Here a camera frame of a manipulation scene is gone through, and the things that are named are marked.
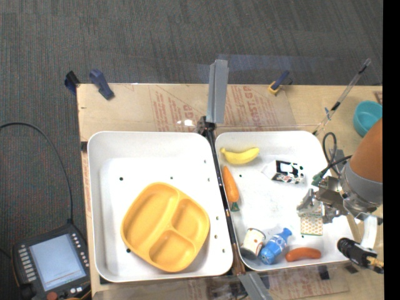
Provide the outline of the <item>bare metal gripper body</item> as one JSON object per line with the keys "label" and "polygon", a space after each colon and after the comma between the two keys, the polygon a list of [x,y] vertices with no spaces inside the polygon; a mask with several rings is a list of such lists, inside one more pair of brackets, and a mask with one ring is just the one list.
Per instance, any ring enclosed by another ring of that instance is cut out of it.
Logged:
{"label": "bare metal gripper body", "polygon": [[316,198],[335,215],[371,214],[381,205],[381,176],[328,176],[319,184]]}

